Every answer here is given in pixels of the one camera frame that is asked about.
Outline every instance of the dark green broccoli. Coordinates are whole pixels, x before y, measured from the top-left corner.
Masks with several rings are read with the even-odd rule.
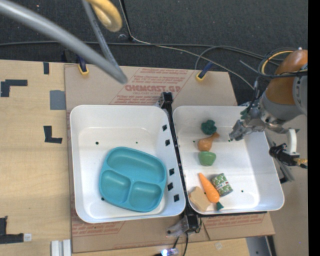
[[[217,127],[215,126],[215,121],[208,120],[201,124],[201,131],[206,135],[212,135],[217,131]]]

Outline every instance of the blue plate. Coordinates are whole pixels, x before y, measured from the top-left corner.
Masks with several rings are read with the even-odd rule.
[[[164,195],[167,170],[148,153],[115,147],[105,157],[99,176],[99,191],[110,204],[137,212],[150,212]]]

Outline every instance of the yellow ring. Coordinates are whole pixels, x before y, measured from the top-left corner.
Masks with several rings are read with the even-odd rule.
[[[122,27],[122,19],[118,9],[109,0],[86,0],[91,4],[99,21],[111,32]]]

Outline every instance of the green can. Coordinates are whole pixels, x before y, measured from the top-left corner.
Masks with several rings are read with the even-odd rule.
[[[220,173],[211,180],[220,197],[230,194],[233,189],[224,173]]]

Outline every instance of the black fabric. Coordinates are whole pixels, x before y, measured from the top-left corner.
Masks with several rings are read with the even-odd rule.
[[[83,41],[96,41],[80,0],[14,0],[65,28]],[[112,0],[121,12],[120,2]],[[260,55],[283,47],[308,49],[308,1],[305,0],[130,0],[123,1],[132,35],[157,44],[232,46]],[[116,33],[101,26],[107,42],[130,43],[125,22]],[[0,44],[50,40],[7,17],[0,16]],[[91,47],[101,53],[98,44]],[[196,56],[154,46],[109,45],[121,66],[194,69]],[[178,47],[200,54],[205,47]],[[0,59],[61,62],[65,48],[59,44],[0,46]],[[253,85],[256,74],[240,63],[256,68],[259,59],[225,49],[206,57],[244,77]],[[207,61],[200,60],[198,69]],[[214,70],[224,71],[215,66]],[[230,73],[239,104],[252,98],[253,90]],[[268,80],[260,82],[263,90]]]

